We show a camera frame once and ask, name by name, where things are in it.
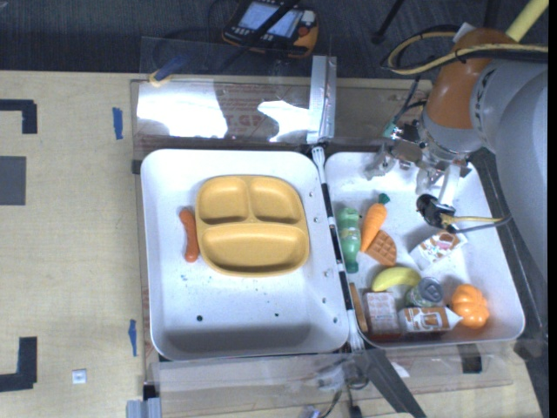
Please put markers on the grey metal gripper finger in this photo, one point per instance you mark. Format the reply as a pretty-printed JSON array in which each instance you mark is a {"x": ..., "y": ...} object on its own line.
[
  {"x": 377, "y": 163},
  {"x": 425, "y": 180}
]

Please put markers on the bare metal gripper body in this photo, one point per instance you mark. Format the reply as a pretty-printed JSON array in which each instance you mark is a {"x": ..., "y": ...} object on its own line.
[{"x": 411, "y": 150}]

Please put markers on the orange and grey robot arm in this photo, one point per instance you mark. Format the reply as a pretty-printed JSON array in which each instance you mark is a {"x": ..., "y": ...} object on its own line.
[{"x": 500, "y": 116}]

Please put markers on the orange carrot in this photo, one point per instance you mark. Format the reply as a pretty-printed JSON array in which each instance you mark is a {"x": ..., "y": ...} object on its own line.
[{"x": 373, "y": 224}]

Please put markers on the white carton with colourful print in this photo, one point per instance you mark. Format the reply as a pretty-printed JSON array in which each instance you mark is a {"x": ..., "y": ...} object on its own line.
[{"x": 435, "y": 248}]

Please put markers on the green bottle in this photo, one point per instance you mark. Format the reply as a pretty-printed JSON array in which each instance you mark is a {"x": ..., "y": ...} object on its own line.
[{"x": 349, "y": 237}]

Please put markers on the brown waffle biscuit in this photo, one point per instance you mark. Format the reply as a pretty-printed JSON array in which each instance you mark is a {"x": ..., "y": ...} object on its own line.
[{"x": 384, "y": 248}]

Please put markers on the white plastic tray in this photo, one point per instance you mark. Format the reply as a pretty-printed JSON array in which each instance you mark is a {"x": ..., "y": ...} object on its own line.
[
  {"x": 243, "y": 312},
  {"x": 487, "y": 259}
]

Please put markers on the yellow banana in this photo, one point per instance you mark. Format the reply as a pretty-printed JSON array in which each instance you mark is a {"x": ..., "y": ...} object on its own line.
[{"x": 393, "y": 277}]

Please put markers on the small green can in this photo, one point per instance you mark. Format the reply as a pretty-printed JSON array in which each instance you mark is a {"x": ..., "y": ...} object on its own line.
[{"x": 426, "y": 292}]

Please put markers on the orange pumpkin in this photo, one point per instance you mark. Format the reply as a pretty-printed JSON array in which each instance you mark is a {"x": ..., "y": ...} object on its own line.
[{"x": 470, "y": 305}]

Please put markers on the brown and white carton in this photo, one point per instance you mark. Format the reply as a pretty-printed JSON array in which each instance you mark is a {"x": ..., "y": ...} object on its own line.
[{"x": 426, "y": 319}]

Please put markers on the orange and white carton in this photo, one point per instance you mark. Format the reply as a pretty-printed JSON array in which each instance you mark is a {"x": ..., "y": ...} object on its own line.
[{"x": 380, "y": 316}]

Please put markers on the brown bread slice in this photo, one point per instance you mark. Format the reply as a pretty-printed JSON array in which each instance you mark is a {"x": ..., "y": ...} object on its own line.
[{"x": 357, "y": 307}]

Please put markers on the yellow divided plate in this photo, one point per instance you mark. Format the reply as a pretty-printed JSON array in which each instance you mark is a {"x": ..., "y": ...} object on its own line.
[{"x": 252, "y": 242}]

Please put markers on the orange sausage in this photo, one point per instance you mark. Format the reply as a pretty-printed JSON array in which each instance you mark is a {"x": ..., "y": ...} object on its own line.
[{"x": 190, "y": 237}]

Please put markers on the black cylinder on white bracket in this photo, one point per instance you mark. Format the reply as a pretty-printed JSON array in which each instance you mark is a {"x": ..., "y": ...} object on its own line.
[{"x": 433, "y": 211}]

